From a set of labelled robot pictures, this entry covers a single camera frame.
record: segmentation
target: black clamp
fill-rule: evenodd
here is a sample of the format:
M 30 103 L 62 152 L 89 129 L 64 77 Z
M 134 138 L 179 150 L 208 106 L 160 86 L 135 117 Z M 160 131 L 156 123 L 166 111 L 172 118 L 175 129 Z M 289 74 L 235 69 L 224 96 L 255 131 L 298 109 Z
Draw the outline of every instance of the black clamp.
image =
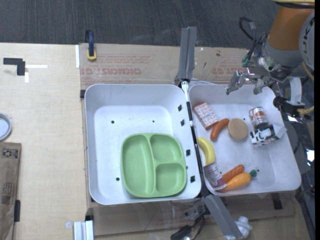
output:
M 22 58 L 3 58 L 4 65 L 16 65 L 16 74 L 24 76 L 26 73 L 26 62 Z
M 84 42 L 89 43 L 89 47 L 86 50 L 88 61 L 95 61 L 97 59 L 97 53 L 94 47 L 94 33 L 91 30 L 85 31 Z

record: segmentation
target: green plate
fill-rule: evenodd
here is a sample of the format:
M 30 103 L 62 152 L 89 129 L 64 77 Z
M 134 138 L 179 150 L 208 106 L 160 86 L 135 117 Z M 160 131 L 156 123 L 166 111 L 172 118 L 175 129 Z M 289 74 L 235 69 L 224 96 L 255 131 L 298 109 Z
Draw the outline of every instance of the green plate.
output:
M 163 133 L 128 136 L 121 147 L 121 173 L 127 191 L 140 198 L 173 196 L 187 183 L 181 144 Z

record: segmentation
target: red and white box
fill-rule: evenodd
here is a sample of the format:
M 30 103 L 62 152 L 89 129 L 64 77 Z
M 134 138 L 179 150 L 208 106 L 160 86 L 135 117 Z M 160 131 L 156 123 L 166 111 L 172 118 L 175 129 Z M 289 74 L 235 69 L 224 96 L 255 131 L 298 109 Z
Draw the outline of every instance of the red and white box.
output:
M 206 130 L 219 121 L 206 102 L 195 105 L 193 110 Z

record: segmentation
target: gray metal bar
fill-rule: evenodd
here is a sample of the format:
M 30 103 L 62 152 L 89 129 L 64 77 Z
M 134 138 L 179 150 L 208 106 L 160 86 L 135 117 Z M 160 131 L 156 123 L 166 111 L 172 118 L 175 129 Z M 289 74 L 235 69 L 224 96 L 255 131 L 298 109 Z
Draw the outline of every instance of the gray metal bar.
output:
M 181 30 L 179 69 L 176 78 L 188 80 L 192 78 L 195 68 L 195 45 L 197 40 L 197 27 L 188 26 Z
M 219 196 L 210 194 L 204 197 L 203 201 L 225 237 L 228 239 L 244 238 Z

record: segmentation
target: soda can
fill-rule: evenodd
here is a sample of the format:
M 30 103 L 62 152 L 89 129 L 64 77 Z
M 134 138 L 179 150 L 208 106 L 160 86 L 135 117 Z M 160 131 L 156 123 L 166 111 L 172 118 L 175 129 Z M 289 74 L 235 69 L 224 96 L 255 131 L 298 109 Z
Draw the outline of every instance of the soda can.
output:
M 256 130 L 269 125 L 264 109 L 260 106 L 250 109 L 249 116 Z
M 203 167 L 203 172 L 204 176 L 213 187 L 213 190 L 222 190 L 227 187 L 227 183 L 222 177 L 222 174 L 215 162 L 205 165 Z

